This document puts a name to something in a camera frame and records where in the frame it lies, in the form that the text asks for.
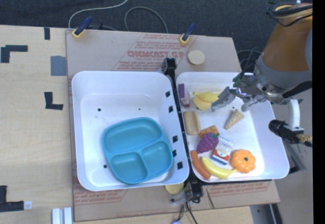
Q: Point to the beige waffle cone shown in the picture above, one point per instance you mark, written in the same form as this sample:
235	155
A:
234	118

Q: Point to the thin black rod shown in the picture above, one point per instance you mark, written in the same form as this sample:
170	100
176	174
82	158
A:
177	101

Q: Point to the orange pumpkin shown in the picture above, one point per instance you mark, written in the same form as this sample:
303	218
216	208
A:
243	161

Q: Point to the black cylinder on white bracket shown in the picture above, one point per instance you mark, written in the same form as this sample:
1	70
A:
284	130

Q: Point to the orange sausage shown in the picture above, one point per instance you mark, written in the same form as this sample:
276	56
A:
200	165

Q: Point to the orange waffle biscuit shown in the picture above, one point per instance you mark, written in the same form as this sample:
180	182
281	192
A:
211	129

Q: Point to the blue divided plate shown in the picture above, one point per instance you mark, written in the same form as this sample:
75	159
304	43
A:
134	146

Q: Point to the tan bread loaf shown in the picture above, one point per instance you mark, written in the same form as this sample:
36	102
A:
191	122

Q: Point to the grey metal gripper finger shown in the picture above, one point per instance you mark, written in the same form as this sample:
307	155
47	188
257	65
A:
223	98
247	104

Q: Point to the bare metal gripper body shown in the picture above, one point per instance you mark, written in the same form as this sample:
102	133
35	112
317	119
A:
264	89

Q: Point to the yellow banana bunch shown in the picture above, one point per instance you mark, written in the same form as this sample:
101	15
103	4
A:
204	99

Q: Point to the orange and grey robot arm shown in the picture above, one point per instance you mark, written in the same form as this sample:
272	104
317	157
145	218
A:
287	47

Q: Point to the brown cardboard board red print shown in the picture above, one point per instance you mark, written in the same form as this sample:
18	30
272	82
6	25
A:
106	50

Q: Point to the beige round biscuit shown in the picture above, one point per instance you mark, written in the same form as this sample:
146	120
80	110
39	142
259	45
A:
196	57

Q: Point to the purple grapes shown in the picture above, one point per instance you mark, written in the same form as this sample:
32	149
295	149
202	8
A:
207	143

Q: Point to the white plastic tray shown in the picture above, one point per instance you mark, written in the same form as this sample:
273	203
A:
259	131
114	96

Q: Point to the white blue red carton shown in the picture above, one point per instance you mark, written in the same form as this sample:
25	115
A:
223	152

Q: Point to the purple and red carton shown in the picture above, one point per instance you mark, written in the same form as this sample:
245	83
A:
183	93

